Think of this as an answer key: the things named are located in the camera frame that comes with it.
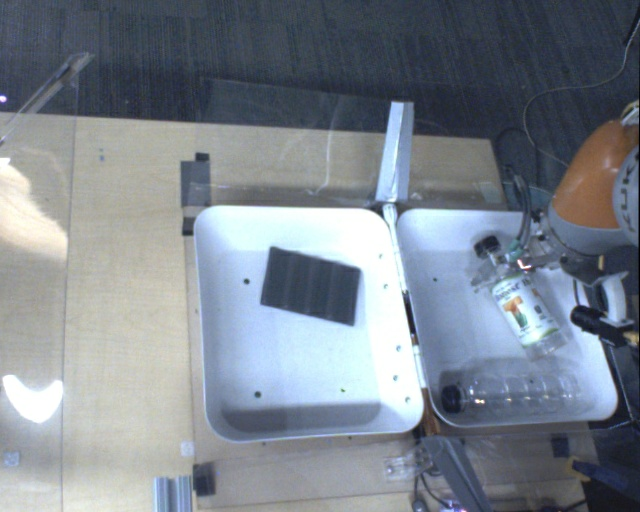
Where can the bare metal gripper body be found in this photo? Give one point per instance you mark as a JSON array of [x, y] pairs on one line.
[[544, 247]]

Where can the clear bottle with printed label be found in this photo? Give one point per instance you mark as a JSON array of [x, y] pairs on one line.
[[525, 312]]

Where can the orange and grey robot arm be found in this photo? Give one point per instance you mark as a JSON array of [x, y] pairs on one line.
[[587, 185]]

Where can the white plastic tray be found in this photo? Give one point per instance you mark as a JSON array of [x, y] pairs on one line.
[[310, 360], [450, 325]]

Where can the clear bottle with black cap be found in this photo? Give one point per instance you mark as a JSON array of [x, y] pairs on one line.
[[515, 392]]

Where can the black ribbed rectangular pad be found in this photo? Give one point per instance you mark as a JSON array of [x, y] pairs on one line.
[[310, 286]]

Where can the pale wood board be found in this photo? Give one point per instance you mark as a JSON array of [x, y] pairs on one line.
[[280, 165]]

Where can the black cylinder on white bracket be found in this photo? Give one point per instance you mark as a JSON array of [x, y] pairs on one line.
[[597, 320]]

